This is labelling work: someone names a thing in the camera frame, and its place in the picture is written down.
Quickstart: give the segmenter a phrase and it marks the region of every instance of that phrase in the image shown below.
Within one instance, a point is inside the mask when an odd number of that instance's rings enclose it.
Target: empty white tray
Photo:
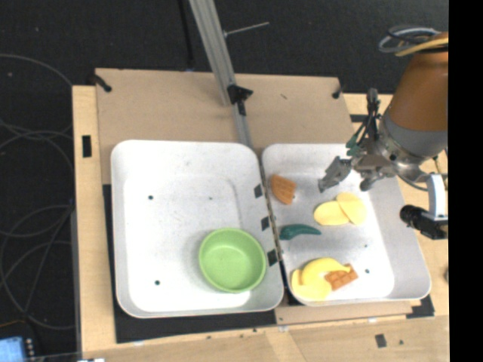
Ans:
[[[336,156],[344,158],[345,154],[342,144],[278,144],[263,152],[268,184],[273,174],[297,184],[291,205],[283,204],[268,191],[276,231],[290,224],[306,224],[321,231],[321,235],[299,235],[280,241],[288,280],[295,269],[327,256],[343,264],[350,263],[358,279],[330,293],[324,302],[299,299],[305,305],[423,298],[429,292],[431,279],[414,230],[399,218],[405,203],[397,179],[382,179],[370,191],[362,192],[361,176],[353,171],[338,186],[323,193],[318,190],[318,179],[324,177]],[[363,200],[368,209],[363,225],[320,226],[314,220],[314,209],[334,200],[340,192],[352,192]]]
[[[267,266],[252,291],[215,290],[198,266],[205,236],[233,227],[275,248],[257,156],[238,143],[128,140],[112,151],[115,285],[137,318],[268,311],[283,297]]]

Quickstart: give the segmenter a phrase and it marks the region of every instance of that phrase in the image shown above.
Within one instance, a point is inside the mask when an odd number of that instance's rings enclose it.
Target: black floor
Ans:
[[[337,76],[346,92],[395,89],[408,59],[377,50],[389,27],[448,30],[449,0],[215,2],[226,31],[270,23],[228,37],[236,72]],[[178,0],[0,0],[0,338],[74,351],[70,85],[96,67],[208,71],[183,6],[193,65]]]

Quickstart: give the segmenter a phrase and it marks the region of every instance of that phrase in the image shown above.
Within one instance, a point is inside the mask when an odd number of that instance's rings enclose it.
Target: yellow toy potato slice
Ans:
[[[315,209],[314,220],[320,225],[342,225],[349,222],[349,217],[337,201],[328,201]]]
[[[336,259],[331,257],[321,257],[309,262],[303,267],[300,281],[304,285],[310,285],[319,279],[324,279],[328,272],[345,271],[349,272],[350,267],[340,264]]]
[[[324,300],[332,291],[331,284],[325,279],[318,279],[310,285],[301,284],[299,269],[296,269],[292,274],[291,283],[296,296],[313,302]]]
[[[343,192],[337,195],[336,200],[340,205],[340,209],[353,224],[361,225],[366,220],[368,210],[359,197],[353,193]]]

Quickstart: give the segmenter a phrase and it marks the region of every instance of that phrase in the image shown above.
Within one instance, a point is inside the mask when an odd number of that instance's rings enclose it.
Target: yellow cable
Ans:
[[[411,48],[406,48],[403,51],[399,51],[395,55],[397,57],[403,57],[409,54],[413,54],[414,52],[426,50],[427,48],[432,48],[432,47],[436,47],[436,46],[448,44],[448,43],[449,43],[448,38],[435,39],[435,40],[427,41],[426,43],[415,45],[414,47],[411,47]]]

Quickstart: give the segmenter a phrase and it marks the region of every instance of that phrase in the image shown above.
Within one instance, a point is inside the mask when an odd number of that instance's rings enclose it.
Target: tray with toy food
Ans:
[[[262,165],[281,265],[291,294],[310,306],[421,299],[430,277],[416,235],[399,219],[396,178],[369,191],[351,172],[322,193],[318,180],[343,144],[277,144]]]

